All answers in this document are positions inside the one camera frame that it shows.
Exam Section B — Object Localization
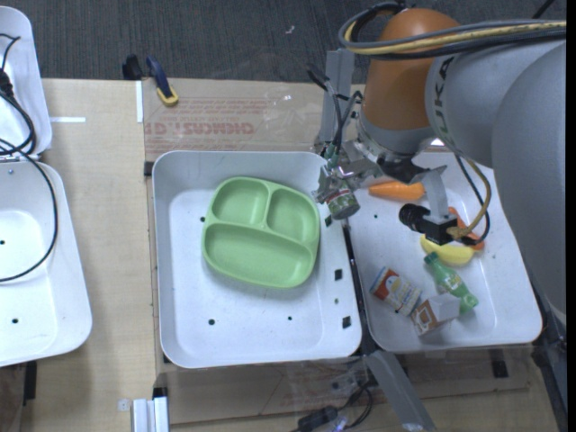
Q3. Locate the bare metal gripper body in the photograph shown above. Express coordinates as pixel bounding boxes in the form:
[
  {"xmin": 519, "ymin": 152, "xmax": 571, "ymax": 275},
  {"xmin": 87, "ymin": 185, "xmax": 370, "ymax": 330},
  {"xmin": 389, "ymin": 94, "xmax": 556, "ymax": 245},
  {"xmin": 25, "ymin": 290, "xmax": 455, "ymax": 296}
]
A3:
[{"xmin": 333, "ymin": 139, "xmax": 447, "ymax": 189}]

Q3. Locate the small green and white can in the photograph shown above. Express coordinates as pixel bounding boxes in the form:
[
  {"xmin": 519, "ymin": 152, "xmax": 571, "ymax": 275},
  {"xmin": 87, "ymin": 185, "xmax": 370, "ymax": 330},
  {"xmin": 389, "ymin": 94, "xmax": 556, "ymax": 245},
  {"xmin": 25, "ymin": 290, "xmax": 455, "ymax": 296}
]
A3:
[{"xmin": 325, "ymin": 188, "xmax": 361, "ymax": 221}]

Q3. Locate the orange carrot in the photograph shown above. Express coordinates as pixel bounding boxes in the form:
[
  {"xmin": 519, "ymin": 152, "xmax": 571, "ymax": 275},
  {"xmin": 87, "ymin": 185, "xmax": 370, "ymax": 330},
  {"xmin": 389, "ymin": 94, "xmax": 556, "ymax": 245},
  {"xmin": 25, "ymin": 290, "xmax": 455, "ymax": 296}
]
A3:
[{"xmin": 368, "ymin": 181, "xmax": 427, "ymax": 202}]

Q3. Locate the green divided plate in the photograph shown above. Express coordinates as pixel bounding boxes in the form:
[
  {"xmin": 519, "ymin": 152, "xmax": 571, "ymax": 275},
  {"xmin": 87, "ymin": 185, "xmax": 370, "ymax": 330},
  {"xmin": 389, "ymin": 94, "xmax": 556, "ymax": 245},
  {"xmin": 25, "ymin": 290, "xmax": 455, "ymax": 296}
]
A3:
[{"xmin": 201, "ymin": 175, "xmax": 322, "ymax": 290}]

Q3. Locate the brown cardboard board, red print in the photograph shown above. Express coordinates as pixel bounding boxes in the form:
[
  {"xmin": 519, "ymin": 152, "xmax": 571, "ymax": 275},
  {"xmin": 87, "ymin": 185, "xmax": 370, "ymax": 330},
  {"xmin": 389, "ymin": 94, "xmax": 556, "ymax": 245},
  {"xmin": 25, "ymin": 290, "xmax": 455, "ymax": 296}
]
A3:
[{"xmin": 140, "ymin": 76, "xmax": 548, "ymax": 425}]

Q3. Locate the orange and white packet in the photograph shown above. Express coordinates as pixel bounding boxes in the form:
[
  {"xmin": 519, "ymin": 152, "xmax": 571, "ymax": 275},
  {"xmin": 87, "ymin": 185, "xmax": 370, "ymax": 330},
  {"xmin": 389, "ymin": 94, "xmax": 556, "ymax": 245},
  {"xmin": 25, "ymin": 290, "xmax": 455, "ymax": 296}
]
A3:
[{"xmin": 369, "ymin": 265, "xmax": 424, "ymax": 318}]

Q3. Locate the yellow banana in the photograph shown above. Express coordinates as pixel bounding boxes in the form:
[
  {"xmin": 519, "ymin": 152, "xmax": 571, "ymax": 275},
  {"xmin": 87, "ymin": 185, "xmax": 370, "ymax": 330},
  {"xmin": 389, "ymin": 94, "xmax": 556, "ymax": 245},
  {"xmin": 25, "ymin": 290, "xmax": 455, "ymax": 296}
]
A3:
[{"xmin": 419, "ymin": 234, "xmax": 476, "ymax": 267}]

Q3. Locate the green plastic bottle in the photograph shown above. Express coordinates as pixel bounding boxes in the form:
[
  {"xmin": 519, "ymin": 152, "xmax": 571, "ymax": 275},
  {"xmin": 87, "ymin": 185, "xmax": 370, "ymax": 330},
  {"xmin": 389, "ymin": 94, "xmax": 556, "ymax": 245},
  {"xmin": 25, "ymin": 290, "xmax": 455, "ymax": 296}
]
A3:
[{"xmin": 423, "ymin": 251, "xmax": 480, "ymax": 315}]

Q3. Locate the white plastic tray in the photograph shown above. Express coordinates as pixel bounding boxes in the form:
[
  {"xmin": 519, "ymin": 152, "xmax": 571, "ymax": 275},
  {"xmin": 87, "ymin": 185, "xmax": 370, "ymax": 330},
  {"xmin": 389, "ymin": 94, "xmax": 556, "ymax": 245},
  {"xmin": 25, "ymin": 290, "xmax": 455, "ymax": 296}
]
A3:
[
  {"xmin": 345, "ymin": 150, "xmax": 544, "ymax": 356},
  {"xmin": 151, "ymin": 149, "xmax": 364, "ymax": 370}
]

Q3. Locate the brown and white carton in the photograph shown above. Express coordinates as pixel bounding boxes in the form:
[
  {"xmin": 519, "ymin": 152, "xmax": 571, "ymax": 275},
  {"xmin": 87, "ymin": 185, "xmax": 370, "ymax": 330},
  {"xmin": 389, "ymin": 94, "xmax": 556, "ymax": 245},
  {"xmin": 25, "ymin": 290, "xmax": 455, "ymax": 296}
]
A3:
[{"xmin": 409, "ymin": 292, "xmax": 462, "ymax": 338}]

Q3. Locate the black cylinder on white bracket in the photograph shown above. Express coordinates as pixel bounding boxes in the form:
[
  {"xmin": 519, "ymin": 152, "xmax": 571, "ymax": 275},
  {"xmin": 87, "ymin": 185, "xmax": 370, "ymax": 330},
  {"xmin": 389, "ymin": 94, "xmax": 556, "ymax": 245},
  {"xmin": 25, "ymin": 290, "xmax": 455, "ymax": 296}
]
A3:
[{"xmin": 398, "ymin": 165, "xmax": 461, "ymax": 246}]

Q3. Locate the black block with thin wires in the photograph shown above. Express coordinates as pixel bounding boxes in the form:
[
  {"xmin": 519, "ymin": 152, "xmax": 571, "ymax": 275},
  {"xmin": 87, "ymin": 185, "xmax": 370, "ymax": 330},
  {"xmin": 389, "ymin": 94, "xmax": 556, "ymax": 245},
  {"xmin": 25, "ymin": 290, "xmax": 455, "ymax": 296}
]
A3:
[{"xmin": 297, "ymin": 404, "xmax": 339, "ymax": 432}]

